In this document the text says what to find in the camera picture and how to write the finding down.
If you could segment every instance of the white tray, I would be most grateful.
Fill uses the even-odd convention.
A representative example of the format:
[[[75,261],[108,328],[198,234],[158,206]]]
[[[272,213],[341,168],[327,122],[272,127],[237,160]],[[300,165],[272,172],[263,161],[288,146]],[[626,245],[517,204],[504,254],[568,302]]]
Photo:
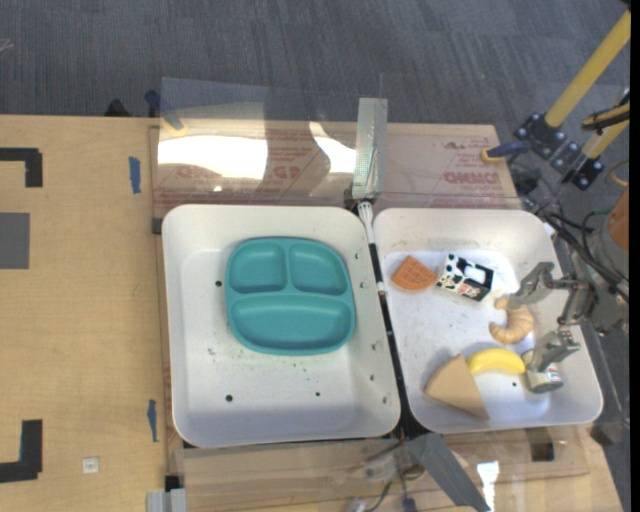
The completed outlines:
[[[391,283],[391,275],[408,254],[435,270],[453,252],[493,268],[508,293],[515,292],[540,261],[553,262],[554,277],[559,278],[555,250],[537,217],[518,210],[387,209],[375,218],[374,234],[411,412],[425,428],[461,433],[583,424],[600,414],[602,394],[578,327],[571,331],[582,348],[558,364],[562,388],[534,394],[524,376],[486,373],[476,378],[489,420],[422,392],[433,372],[458,353],[466,357],[486,346],[505,347],[488,331],[490,321],[505,321],[505,313],[495,310],[491,300],[477,303],[436,286],[408,293]],[[531,305],[534,331],[510,348],[521,354],[537,337],[555,329],[566,298],[566,292],[554,291]]]
[[[316,356],[253,352],[227,322],[226,262],[243,240],[310,238],[334,248],[351,278],[353,336]],[[400,402],[364,227],[327,207],[187,205],[162,225],[173,416],[199,447],[378,437]]]

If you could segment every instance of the yellow pole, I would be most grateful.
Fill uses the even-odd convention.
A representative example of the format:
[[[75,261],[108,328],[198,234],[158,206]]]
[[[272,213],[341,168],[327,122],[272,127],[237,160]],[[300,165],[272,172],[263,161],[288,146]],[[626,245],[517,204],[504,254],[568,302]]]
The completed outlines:
[[[562,124],[630,38],[631,10],[626,9],[611,32],[545,114],[544,120],[549,126],[558,128]]]
[[[598,158],[613,140],[622,133],[629,121],[614,124],[602,130],[602,135],[594,133],[582,147],[582,154],[591,160]]]

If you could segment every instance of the orange toy food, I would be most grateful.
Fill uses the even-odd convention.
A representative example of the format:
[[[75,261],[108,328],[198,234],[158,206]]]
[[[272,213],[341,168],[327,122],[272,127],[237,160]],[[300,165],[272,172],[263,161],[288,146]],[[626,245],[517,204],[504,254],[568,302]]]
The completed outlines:
[[[416,260],[407,256],[395,271],[391,280],[407,290],[422,290],[436,282],[438,276]]]

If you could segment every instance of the toy banana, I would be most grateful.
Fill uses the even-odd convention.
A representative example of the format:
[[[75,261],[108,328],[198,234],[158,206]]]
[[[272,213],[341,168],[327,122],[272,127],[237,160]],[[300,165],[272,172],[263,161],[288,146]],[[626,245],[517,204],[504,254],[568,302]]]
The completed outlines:
[[[501,297],[494,303],[496,309],[507,310],[507,326],[501,327],[491,322],[489,332],[496,341],[511,345],[520,341],[533,330],[533,316],[524,305],[517,309],[507,309],[508,301],[507,297]]]
[[[505,373],[524,373],[524,361],[515,352],[506,348],[485,348],[467,359],[467,367],[471,375],[486,371],[500,371]]]

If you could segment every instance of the table surface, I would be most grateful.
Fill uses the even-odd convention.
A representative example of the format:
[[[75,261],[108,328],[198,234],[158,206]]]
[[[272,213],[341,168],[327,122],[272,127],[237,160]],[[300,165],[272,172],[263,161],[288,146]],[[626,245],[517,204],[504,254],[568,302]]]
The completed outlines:
[[[142,511],[164,487],[154,130],[153,119],[0,116],[0,146],[38,148],[44,179],[26,188],[24,163],[0,162],[0,211],[28,213],[31,230],[28,270],[0,269],[0,462],[18,460],[23,420],[43,422],[42,472],[0,484],[2,510]],[[496,510],[621,510],[602,449],[587,427],[576,432],[585,471],[497,484]],[[83,472],[89,457],[98,472]],[[452,506],[441,491],[416,492],[421,510]]]

